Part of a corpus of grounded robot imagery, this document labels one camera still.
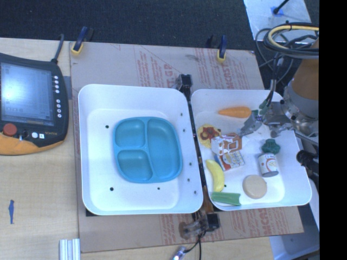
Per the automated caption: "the blue divided plate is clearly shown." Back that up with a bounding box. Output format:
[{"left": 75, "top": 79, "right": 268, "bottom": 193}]
[{"left": 112, "top": 116, "right": 183, "bottom": 184}]

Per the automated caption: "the black cylinder on white bracket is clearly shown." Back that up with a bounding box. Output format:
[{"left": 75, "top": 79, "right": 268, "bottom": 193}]
[{"left": 294, "top": 132, "right": 320, "bottom": 184}]

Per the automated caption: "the small white can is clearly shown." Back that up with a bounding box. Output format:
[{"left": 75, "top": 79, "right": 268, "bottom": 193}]
[{"left": 257, "top": 152, "right": 280, "bottom": 178}]

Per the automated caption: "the black block with thin wires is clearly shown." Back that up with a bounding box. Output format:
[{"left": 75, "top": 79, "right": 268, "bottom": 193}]
[
  {"left": 205, "top": 212, "right": 221, "bottom": 231},
  {"left": 175, "top": 74, "right": 194, "bottom": 92}
]

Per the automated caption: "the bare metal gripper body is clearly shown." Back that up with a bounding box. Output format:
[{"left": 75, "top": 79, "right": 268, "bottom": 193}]
[{"left": 261, "top": 102, "right": 319, "bottom": 135}]

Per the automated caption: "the thin black rod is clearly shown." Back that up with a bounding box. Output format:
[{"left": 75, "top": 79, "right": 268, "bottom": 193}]
[{"left": 185, "top": 90, "right": 209, "bottom": 214}]

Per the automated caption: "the brown cardboard board red print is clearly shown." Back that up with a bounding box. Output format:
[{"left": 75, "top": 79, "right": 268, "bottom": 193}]
[{"left": 69, "top": 41, "right": 305, "bottom": 254}]

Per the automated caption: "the tan round biscuit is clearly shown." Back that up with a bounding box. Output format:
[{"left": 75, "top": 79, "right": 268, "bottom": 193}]
[{"left": 242, "top": 174, "right": 268, "bottom": 200}]

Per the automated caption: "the yellow banana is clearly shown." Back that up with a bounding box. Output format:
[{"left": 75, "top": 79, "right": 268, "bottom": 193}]
[{"left": 204, "top": 159, "right": 226, "bottom": 193}]

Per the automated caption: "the white plastic tray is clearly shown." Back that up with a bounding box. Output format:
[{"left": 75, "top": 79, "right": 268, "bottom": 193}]
[
  {"left": 190, "top": 89, "right": 313, "bottom": 212},
  {"left": 78, "top": 83, "right": 204, "bottom": 216}
]

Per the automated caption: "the green celery stick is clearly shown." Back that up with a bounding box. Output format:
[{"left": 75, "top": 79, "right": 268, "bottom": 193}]
[{"left": 210, "top": 191, "right": 242, "bottom": 207}]

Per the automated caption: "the orange carrot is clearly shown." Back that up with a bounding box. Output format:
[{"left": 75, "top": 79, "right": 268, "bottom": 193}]
[{"left": 217, "top": 106, "right": 253, "bottom": 119}]

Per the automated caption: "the white blue and orange carton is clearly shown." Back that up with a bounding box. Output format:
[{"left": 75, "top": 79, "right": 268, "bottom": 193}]
[{"left": 214, "top": 150, "right": 246, "bottom": 172}]

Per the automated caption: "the green broccoli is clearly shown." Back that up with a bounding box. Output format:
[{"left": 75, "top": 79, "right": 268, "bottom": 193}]
[{"left": 261, "top": 138, "right": 281, "bottom": 156}]

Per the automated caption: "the yellow and red pizza slice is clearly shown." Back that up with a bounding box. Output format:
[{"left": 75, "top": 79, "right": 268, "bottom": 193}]
[{"left": 197, "top": 123, "right": 222, "bottom": 149}]

